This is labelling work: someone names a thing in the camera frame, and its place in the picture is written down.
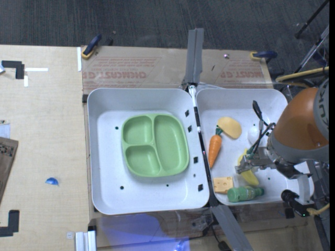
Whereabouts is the brown cardboard board red print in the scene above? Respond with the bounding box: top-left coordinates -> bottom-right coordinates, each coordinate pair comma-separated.
81,44 -> 296,248

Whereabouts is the yellow oval slice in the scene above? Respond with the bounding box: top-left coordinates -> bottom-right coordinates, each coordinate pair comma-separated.
217,117 -> 242,140

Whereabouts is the white plastic tray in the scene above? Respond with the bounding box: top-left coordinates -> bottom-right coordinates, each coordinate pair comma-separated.
86,87 -> 210,215
195,88 -> 315,207

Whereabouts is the green divided plate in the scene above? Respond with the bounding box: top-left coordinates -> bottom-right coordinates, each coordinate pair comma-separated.
121,113 -> 190,178

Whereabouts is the orange carrot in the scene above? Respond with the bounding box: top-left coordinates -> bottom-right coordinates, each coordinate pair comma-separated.
208,125 -> 224,169

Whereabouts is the yellow banana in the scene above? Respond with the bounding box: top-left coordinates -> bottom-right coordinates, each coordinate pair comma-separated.
237,147 -> 260,187

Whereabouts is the brown paper packet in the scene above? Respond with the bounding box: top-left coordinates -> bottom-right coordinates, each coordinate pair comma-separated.
0,136 -> 19,205

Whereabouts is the yellow cheese slice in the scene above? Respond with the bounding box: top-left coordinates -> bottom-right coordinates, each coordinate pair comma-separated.
213,176 -> 234,195

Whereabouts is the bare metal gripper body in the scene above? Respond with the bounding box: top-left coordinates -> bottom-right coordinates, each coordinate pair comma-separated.
248,145 -> 283,171

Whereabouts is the green plastic bottle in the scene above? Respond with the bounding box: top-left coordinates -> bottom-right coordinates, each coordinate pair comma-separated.
227,186 -> 265,203

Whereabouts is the black cylinder on white bracket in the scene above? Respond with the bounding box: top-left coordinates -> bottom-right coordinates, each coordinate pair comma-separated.
281,163 -> 315,218

